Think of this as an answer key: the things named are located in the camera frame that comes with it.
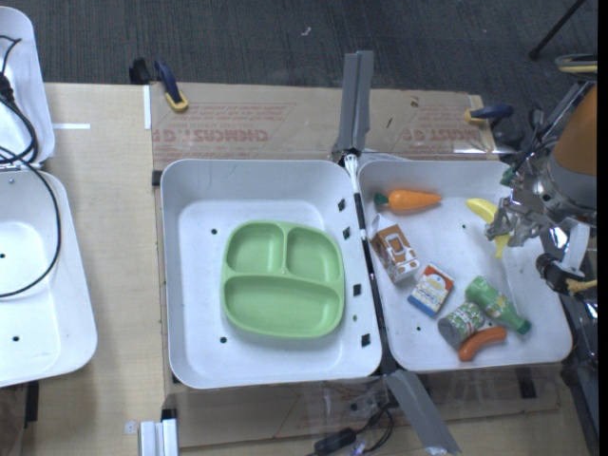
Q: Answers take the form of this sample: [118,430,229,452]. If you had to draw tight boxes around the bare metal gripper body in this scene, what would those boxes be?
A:
[508,174,598,232]

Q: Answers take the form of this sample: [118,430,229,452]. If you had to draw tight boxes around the yellow banana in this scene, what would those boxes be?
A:
[465,198,512,260]

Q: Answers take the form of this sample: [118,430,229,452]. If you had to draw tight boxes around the white plastic tray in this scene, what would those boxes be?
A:
[355,159,574,374]
[160,158,384,390]
[0,6,56,169]
[0,168,99,390]

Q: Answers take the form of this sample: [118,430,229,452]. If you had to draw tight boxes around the green bottle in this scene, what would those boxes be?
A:
[464,275,533,336]

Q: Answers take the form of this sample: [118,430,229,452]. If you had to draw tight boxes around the orange carrot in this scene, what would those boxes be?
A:
[373,188,443,216]

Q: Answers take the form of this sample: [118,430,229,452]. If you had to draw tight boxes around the red blue white carton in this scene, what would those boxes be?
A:
[407,262,456,318]

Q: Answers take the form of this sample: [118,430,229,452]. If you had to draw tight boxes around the green can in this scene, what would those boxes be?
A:
[437,301,486,350]

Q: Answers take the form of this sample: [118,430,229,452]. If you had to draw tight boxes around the orange and white carton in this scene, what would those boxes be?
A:
[370,223,422,285]

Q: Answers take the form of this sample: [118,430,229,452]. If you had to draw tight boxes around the orange sausage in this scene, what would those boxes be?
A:
[457,326,508,363]

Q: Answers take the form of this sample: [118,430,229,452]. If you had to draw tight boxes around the green divided plate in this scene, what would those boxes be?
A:
[219,219,347,340]

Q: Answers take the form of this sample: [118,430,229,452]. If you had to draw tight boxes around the brown cardboard board red print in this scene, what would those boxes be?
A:
[149,81,562,448]

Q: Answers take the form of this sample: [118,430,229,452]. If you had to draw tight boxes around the black block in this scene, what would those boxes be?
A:
[313,427,358,456]

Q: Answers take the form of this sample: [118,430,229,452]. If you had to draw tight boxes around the black cylinder on white bracket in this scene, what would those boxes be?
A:
[535,220,593,296]

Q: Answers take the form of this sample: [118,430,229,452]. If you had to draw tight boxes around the black cable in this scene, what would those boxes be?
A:
[0,35,64,299]

